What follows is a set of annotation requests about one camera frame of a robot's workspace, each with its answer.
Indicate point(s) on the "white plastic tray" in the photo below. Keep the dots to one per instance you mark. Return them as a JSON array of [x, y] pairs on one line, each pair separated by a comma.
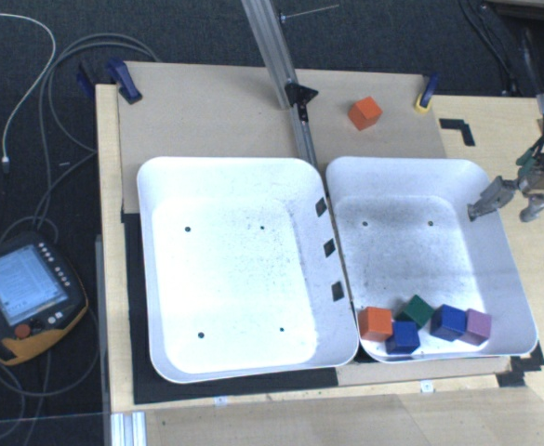
[[234, 286], [406, 258]]

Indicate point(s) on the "orange cube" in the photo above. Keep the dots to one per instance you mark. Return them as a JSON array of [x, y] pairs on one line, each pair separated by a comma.
[[375, 324], [364, 113]]

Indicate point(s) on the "purple cube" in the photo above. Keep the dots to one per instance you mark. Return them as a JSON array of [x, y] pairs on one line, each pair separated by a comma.
[[477, 327]]

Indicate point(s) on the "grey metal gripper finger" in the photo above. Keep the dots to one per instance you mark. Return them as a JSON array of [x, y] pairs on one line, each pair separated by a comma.
[[536, 206], [490, 200]]

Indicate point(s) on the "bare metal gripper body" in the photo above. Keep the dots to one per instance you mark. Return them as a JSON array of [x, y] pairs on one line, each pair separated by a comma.
[[543, 180]]

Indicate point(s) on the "blue cube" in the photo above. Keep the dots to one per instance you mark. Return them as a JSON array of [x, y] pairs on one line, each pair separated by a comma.
[[404, 338], [448, 322]]

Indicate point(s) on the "green cube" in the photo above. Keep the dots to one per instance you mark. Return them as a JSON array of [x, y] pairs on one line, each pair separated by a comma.
[[416, 310]]

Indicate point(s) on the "brown cardboard board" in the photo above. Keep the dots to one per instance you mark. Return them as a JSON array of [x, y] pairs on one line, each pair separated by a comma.
[[206, 119]]

